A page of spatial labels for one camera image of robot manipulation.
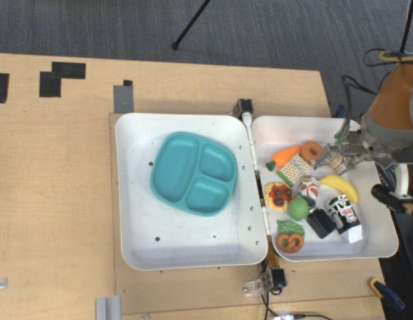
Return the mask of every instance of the wooden table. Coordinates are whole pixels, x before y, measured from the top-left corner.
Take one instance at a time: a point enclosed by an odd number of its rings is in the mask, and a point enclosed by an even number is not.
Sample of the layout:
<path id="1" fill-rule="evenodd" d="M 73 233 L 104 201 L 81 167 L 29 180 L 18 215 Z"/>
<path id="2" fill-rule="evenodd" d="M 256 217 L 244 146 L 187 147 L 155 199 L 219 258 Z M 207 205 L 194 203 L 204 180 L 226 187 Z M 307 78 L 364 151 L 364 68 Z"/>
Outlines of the wooden table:
<path id="1" fill-rule="evenodd" d="M 52 61 L 86 63 L 87 76 L 62 80 L 61 98 L 40 98 L 39 72 L 50 71 Z M 10 74 L 8 100 L 0 104 L 0 278 L 9 280 L 0 289 L 0 319 L 91 320 L 96 297 L 122 292 L 113 241 L 113 85 L 133 80 L 138 112 L 228 114 L 237 99 L 249 98 L 255 117 L 329 116 L 315 71 L 0 54 L 0 73 Z M 280 263 L 288 287 L 270 300 L 274 310 L 384 319 L 367 285 L 383 280 L 377 259 Z M 226 292 L 241 282 L 238 267 L 220 270 L 224 299 L 206 287 L 181 300 L 181 286 L 197 270 L 178 269 L 168 279 L 137 275 L 153 320 L 263 319 L 258 299 Z M 216 270 L 199 269 L 199 282 L 218 283 Z M 128 304 L 123 296 L 124 313 Z"/>

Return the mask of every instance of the black tripod leg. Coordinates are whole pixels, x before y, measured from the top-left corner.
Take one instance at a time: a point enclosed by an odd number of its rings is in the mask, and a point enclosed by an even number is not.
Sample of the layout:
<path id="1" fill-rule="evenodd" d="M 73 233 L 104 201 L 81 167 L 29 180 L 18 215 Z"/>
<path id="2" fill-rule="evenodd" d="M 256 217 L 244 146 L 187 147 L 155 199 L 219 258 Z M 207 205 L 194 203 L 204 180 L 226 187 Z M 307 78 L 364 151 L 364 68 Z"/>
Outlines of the black tripod leg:
<path id="1" fill-rule="evenodd" d="M 199 10 L 196 12 L 195 16 L 192 18 L 192 20 L 189 21 L 189 24 L 187 24 L 186 28 L 184 31 L 180 34 L 180 37 L 171 45 L 171 47 L 174 50 L 177 50 L 179 48 L 180 42 L 183 40 L 185 37 L 186 33 L 189 32 L 193 24 L 196 22 L 196 20 L 199 18 L 199 16 L 202 14 L 204 11 L 205 7 L 208 6 L 209 2 L 211 0 L 205 0 L 202 6 L 199 8 Z"/>
<path id="2" fill-rule="evenodd" d="M 408 18 L 406 20 L 406 25 L 405 25 L 405 32 L 402 38 L 402 44 L 400 44 L 399 52 L 401 53 L 405 51 L 406 41 L 408 40 L 409 28 L 411 26 L 412 15 L 413 15 L 413 0 L 411 0 L 410 2 L 410 6 L 408 9 Z"/>

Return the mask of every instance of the plastic toy food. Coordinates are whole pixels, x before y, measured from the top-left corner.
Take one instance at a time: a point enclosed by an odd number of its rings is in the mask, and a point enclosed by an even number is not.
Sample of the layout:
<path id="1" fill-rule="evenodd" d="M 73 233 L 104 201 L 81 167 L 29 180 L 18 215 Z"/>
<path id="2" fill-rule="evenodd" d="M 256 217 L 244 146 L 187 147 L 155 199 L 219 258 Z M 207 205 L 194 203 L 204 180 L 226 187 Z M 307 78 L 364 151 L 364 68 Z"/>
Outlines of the plastic toy food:
<path id="1" fill-rule="evenodd" d="M 314 141 L 307 141 L 300 150 L 300 156 L 309 164 L 312 164 L 312 160 L 318 158 L 320 151 L 323 150 L 322 146 Z"/>
<path id="2" fill-rule="evenodd" d="M 281 233 L 276 238 L 276 246 L 284 253 L 296 253 L 304 245 L 304 239 L 299 233 Z"/>
<path id="3" fill-rule="evenodd" d="M 295 223 L 294 221 L 291 221 L 290 219 L 287 221 L 277 221 L 277 223 L 278 223 L 279 235 L 281 233 L 291 234 L 291 233 L 296 232 L 304 237 L 304 229 L 300 224 Z"/>
<path id="4" fill-rule="evenodd" d="M 342 175 L 343 173 L 347 172 L 347 162 L 341 155 L 337 155 L 335 159 L 329 163 L 329 165 L 338 175 Z"/>
<path id="5" fill-rule="evenodd" d="M 285 183 L 270 183 L 264 187 L 266 204 L 274 210 L 285 211 L 293 197 L 294 192 Z"/>
<path id="6" fill-rule="evenodd" d="M 356 204 L 358 202 L 358 194 L 353 185 L 339 175 L 326 175 L 320 180 L 320 183 L 339 190 L 341 193 L 347 196 L 348 200 L 351 203 Z"/>
<path id="7" fill-rule="evenodd" d="M 275 167 L 282 167 L 301 149 L 300 145 L 292 146 L 282 151 L 276 152 L 266 167 L 269 171 L 273 171 Z"/>
<path id="8" fill-rule="evenodd" d="M 331 199 L 326 210 L 335 222 L 338 233 L 349 243 L 357 242 L 363 238 L 359 217 L 345 195 Z"/>
<path id="9" fill-rule="evenodd" d="M 296 154 L 278 171 L 278 176 L 292 187 L 310 168 L 311 166 Z"/>
<path id="10" fill-rule="evenodd" d="M 288 204 L 288 214 L 295 221 L 301 221 L 308 215 L 308 203 L 306 199 L 297 195 Z"/>
<path id="11" fill-rule="evenodd" d="M 328 216 L 325 210 L 316 209 L 310 211 L 307 216 L 307 223 L 312 227 L 319 238 L 325 238 L 336 229 L 334 221 Z"/>
<path id="12" fill-rule="evenodd" d="M 319 194 L 319 185 L 320 182 L 312 175 L 305 175 L 301 179 L 300 194 L 306 199 L 310 208 L 316 205 L 316 198 Z"/>

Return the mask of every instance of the hinge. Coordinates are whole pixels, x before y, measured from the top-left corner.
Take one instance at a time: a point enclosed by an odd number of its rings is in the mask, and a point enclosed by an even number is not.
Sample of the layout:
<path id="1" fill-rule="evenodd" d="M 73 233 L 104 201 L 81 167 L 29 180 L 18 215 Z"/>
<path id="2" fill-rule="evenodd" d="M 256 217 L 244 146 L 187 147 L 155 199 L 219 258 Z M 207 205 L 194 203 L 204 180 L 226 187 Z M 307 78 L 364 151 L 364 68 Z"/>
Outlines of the hinge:
<path id="1" fill-rule="evenodd" d="M 266 235 L 270 235 L 270 225 L 268 222 L 268 215 L 267 215 L 267 208 L 264 202 L 264 195 L 262 192 L 262 184 L 260 178 L 260 170 L 258 169 L 258 161 L 257 155 L 255 153 L 255 143 L 254 139 L 252 138 L 252 115 L 253 112 L 252 101 L 250 99 L 239 99 L 236 105 L 233 107 L 233 112 L 231 115 L 241 119 L 243 124 L 246 128 L 246 134 L 248 136 L 248 142 L 251 152 L 251 159 L 252 159 L 252 168 L 254 169 L 257 189 L 258 189 L 258 196 L 260 197 L 260 205 L 261 205 L 261 212 L 262 212 L 262 220 L 264 223 L 264 228 L 266 230 Z"/>

